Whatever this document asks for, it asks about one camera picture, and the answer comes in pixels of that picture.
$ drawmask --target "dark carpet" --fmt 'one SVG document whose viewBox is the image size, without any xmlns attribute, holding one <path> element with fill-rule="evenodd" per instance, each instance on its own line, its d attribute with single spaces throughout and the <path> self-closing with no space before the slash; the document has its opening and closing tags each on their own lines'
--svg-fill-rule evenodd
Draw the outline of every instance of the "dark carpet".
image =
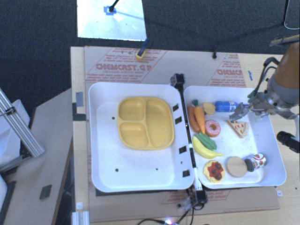
<svg viewBox="0 0 300 225">
<path fill-rule="evenodd" d="M 299 27 L 300 0 L 287 23 Z M 282 25 L 285 0 L 142 0 L 151 48 L 283 54 L 269 47 L 299 30 Z M 70 88 L 71 46 L 140 47 L 142 42 L 77 37 L 76 0 L 0 0 L 0 87 L 28 113 Z"/>
</svg>

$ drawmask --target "white tray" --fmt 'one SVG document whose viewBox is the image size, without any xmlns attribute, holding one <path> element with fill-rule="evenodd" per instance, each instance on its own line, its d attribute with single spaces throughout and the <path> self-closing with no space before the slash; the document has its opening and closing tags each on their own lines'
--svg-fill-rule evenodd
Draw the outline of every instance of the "white tray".
<svg viewBox="0 0 300 225">
<path fill-rule="evenodd" d="M 247 95 L 252 90 L 249 88 L 191 86 L 185 90 L 184 97 L 186 106 L 191 105 L 194 99 L 198 99 L 199 104 L 203 102 L 215 103 L 216 101 L 247 103 Z M 215 112 L 213 115 L 205 116 L 206 120 L 216 120 L 221 126 L 221 133 L 213 140 L 217 144 L 217 151 L 222 152 L 223 156 L 215 157 L 214 160 L 219 161 L 225 168 L 226 162 L 231 156 L 247 158 L 260 152 L 267 158 L 267 164 L 254 172 L 247 172 L 241 178 L 235 178 L 226 171 L 221 182 L 212 183 L 203 174 L 203 167 L 210 159 L 201 157 L 195 152 L 200 182 L 211 189 L 279 186 L 283 184 L 286 179 L 285 167 L 269 116 L 256 122 L 255 114 L 249 112 L 248 115 L 240 119 L 249 123 L 248 134 L 244 138 L 239 138 L 226 123 L 226 120 L 229 120 L 229 115 L 228 112 Z"/>
<path fill-rule="evenodd" d="M 149 96 L 163 99 L 172 111 L 175 138 L 162 150 L 134 150 L 125 146 L 118 134 L 117 109 L 127 97 Z M 99 82 L 90 87 L 90 136 L 92 181 L 103 192 L 177 190 L 194 181 L 184 115 L 179 92 L 170 85 Z M 186 152 L 179 148 L 186 147 Z"/>
</svg>

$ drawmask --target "yellow plate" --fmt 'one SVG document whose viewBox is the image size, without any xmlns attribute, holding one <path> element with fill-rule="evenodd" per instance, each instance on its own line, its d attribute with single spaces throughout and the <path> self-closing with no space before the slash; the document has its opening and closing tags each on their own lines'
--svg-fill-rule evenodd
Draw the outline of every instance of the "yellow plate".
<svg viewBox="0 0 300 225">
<path fill-rule="evenodd" d="M 170 107 L 156 97 L 128 97 L 118 106 L 118 131 L 122 142 L 130 148 L 164 149 L 174 140 Z"/>
</svg>

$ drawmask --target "toy carrot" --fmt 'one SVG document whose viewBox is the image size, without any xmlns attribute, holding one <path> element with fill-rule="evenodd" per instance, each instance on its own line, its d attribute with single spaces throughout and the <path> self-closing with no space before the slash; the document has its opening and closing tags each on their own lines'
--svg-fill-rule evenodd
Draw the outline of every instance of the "toy carrot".
<svg viewBox="0 0 300 225">
<path fill-rule="evenodd" d="M 196 121 L 200 127 L 200 131 L 205 134 L 205 118 L 204 118 L 204 110 L 200 106 L 196 106 L 194 109 L 194 115 Z"/>
<path fill-rule="evenodd" d="M 198 124 L 196 122 L 194 110 L 195 110 L 195 108 L 193 105 L 188 106 L 187 107 L 187 116 L 188 116 L 188 121 L 189 121 L 191 128 L 195 132 L 198 133 L 200 131 L 200 127 L 198 126 Z"/>
</svg>

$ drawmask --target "pink donut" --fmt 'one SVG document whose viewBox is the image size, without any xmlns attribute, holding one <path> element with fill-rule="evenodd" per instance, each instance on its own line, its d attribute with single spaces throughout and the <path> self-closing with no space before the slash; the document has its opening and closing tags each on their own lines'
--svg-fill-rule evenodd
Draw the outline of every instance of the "pink donut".
<svg viewBox="0 0 300 225">
<path fill-rule="evenodd" d="M 207 120 L 205 122 L 205 131 L 209 137 L 216 137 L 221 132 L 221 126 L 215 120 Z"/>
</svg>

